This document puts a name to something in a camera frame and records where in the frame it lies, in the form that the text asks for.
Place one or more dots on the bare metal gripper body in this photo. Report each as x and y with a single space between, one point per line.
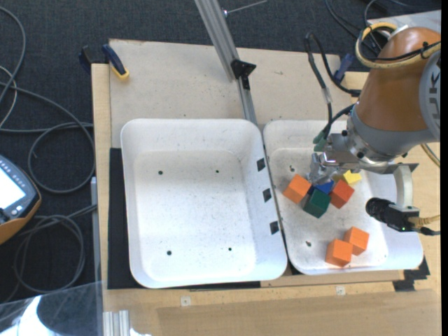
341 149

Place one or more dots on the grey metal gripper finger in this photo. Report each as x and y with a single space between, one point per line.
316 168
330 174

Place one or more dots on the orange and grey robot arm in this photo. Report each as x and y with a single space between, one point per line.
392 93

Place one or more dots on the blue cube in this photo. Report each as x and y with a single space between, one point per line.
325 187

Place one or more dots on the yellow cube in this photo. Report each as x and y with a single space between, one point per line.
351 178

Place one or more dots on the orange cube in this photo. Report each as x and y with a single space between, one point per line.
297 188
339 253
342 194
357 240

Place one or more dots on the green cube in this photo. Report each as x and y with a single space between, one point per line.
318 203

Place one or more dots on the white plastic tray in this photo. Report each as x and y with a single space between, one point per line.
196 205
332 229

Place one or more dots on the pale cardboard board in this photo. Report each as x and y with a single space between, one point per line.
175 89

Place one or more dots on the black cylinder on white bracket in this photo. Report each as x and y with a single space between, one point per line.
388 213

